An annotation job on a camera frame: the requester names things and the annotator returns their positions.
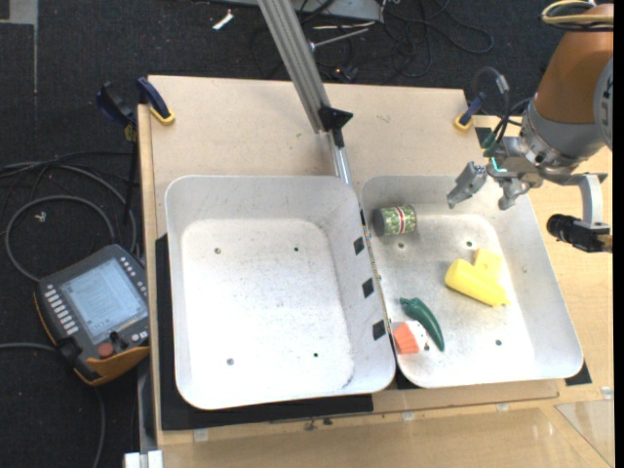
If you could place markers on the green can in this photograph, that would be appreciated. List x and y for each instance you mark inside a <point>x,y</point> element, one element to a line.
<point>397,220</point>

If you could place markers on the pale wood board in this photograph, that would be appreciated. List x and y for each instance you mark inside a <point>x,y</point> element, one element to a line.
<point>253,129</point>

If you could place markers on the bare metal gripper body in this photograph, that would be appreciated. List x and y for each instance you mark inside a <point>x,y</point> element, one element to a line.
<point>517,160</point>

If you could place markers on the orange and white carton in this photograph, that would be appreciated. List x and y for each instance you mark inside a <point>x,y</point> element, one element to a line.
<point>405,338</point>

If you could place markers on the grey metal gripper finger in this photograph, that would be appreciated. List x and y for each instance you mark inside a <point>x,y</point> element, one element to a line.
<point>513,193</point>
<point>467,181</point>

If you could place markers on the white plastic tray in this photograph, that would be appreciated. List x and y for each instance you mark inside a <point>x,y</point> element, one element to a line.
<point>268,305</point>
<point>482,339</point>

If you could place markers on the green chili pepper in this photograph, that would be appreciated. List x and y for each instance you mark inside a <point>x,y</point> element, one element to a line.
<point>429,321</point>

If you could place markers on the yellow cheese wedge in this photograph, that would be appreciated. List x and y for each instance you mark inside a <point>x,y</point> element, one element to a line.
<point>488,261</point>

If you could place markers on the black cylinder on white bracket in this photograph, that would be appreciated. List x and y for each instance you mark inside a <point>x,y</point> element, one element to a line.
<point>577,229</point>

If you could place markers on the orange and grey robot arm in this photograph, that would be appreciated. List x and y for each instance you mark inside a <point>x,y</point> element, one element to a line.
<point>570,86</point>

